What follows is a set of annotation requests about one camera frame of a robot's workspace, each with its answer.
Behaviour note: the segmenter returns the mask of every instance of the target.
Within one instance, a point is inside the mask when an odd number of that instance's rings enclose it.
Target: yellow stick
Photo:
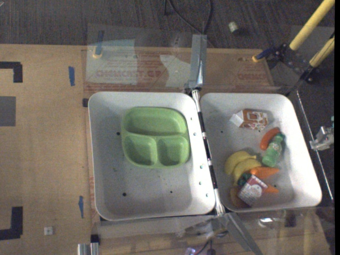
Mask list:
[[[329,39],[324,47],[315,54],[315,56],[309,61],[309,64],[313,67],[318,67],[321,62],[334,50],[335,37]]]
[[[315,27],[322,21],[330,9],[335,5],[335,0],[324,0],[318,9],[314,12],[312,17],[301,29],[299,34],[296,35],[290,44],[291,50],[298,50],[300,46],[306,41],[309,35],[313,32]]]

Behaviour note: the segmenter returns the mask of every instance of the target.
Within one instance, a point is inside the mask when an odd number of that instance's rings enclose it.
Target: gray square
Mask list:
[[[0,96],[0,126],[15,126],[16,98]]]

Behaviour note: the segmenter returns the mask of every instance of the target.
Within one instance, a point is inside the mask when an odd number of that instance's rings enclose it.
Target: yellow banana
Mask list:
[[[253,169],[255,167],[260,167],[261,163],[258,162],[255,159],[246,159],[240,163],[238,163],[233,171],[233,177],[234,177],[234,185],[237,185],[237,181],[241,177],[243,173],[246,171]]]
[[[225,162],[225,173],[231,175],[234,171],[235,166],[246,159],[256,159],[256,156],[251,156],[248,152],[243,150],[235,152],[229,158],[227,158],[227,161]]]

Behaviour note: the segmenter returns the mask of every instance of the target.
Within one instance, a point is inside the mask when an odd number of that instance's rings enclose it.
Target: small carton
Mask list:
[[[240,112],[233,114],[230,121],[239,128],[263,130],[268,125],[268,115],[263,112],[243,109]]]
[[[268,185],[266,183],[252,175],[237,196],[249,206],[252,206],[255,201],[262,196],[267,188]]]

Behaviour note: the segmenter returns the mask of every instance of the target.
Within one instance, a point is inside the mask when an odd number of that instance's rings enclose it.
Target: green bottle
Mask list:
[[[274,167],[277,163],[277,160],[282,152],[282,145],[281,142],[284,139],[284,135],[279,133],[276,135],[273,140],[270,142],[265,155],[262,159],[262,163],[269,167]]]

